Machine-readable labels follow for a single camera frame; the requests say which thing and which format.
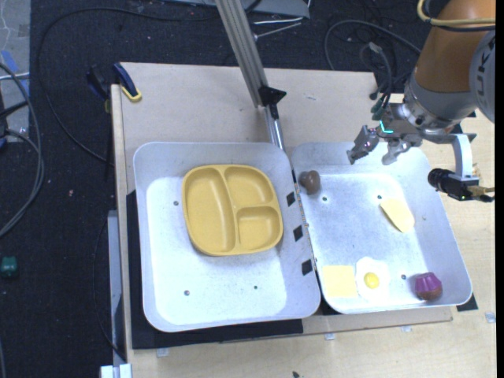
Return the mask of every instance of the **egg yolk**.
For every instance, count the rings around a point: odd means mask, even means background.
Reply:
[[[377,288],[380,285],[380,279],[375,273],[368,272],[364,275],[364,283],[369,288]]]

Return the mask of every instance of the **black floor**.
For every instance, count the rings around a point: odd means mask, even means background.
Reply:
[[[430,28],[417,19],[417,1],[313,0],[310,20],[258,40],[263,65],[369,71],[359,51],[373,41],[384,48],[393,73],[401,76],[413,68],[417,53],[386,33],[358,23],[338,26],[328,38],[331,65],[324,38],[331,25],[359,20],[421,48]],[[433,10],[443,2],[433,2]],[[249,18],[272,19],[258,13]],[[261,34],[281,26],[252,29]],[[108,328],[107,236],[106,230],[100,231],[115,203],[110,117],[91,93],[86,73],[96,65],[111,83],[111,65],[117,61],[236,65],[211,7],[140,0],[31,0],[30,94],[45,175],[35,202],[0,238],[0,255],[16,256],[20,268],[16,279],[0,280],[0,338],[10,378],[95,377],[101,365],[112,363],[95,312],[96,299],[98,315]],[[376,57],[369,57],[368,63],[381,80],[383,64]],[[401,89],[397,80],[395,90]],[[36,137],[34,123],[30,136]],[[29,197],[36,166],[35,151],[27,143],[0,152],[1,226]]]

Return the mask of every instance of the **egg white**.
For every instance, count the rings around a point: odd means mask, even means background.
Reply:
[[[370,288],[365,283],[366,273],[374,273],[379,280],[377,287]],[[359,295],[369,302],[383,302],[388,299],[391,275],[384,261],[363,257],[355,264],[355,283]]]

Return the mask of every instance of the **green light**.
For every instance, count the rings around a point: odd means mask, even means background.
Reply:
[[[383,131],[383,133],[394,133],[393,130],[385,130],[385,127],[384,127],[384,123],[380,120],[380,127],[381,127],[381,130]]]

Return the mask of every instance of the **yellow plate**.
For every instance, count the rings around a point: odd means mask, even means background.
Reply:
[[[284,225],[269,178],[249,165],[205,165],[182,182],[183,215],[191,241],[213,256],[274,247]]]

